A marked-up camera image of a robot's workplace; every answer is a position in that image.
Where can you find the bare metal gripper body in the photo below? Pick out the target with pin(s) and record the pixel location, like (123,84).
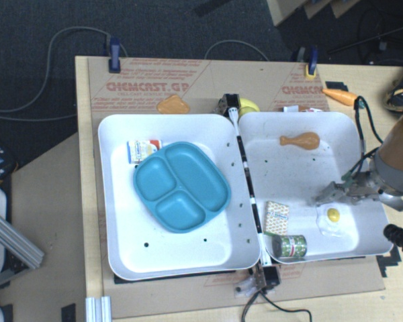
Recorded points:
(362,184)

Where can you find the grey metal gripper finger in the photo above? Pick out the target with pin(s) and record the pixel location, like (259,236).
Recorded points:
(325,197)
(336,186)

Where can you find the white and yellow fried egg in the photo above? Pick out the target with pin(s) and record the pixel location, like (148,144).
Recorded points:
(332,215)

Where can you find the white plastic tray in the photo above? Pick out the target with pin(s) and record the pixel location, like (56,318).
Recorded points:
(289,176)
(188,250)

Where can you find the white patterned packet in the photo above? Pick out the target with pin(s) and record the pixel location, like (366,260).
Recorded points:
(276,217)

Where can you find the orange toy chicken drumstick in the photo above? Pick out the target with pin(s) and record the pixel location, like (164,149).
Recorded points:
(305,141)

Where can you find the green can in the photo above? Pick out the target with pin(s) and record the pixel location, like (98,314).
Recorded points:
(290,246)

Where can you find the white and red packet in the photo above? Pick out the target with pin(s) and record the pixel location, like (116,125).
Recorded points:
(312,110)

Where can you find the thin black and white rod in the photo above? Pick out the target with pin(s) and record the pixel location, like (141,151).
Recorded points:
(246,168)

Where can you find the orange carrot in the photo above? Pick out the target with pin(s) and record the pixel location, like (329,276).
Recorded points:
(341,96)

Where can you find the yellow banana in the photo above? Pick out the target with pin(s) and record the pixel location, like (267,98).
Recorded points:
(248,106)

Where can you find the blue divided plate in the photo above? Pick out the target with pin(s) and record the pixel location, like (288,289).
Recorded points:
(184,186)

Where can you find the brown cardboard board red print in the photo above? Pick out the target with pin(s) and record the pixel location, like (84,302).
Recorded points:
(194,79)

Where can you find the orange toy bread slice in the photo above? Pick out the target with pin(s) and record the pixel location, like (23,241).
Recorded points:
(173,105)

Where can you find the white carton with orange print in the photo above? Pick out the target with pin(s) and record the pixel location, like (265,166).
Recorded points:
(141,149)

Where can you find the black cylinder on white bracket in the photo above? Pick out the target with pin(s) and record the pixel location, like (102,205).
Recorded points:
(397,235)

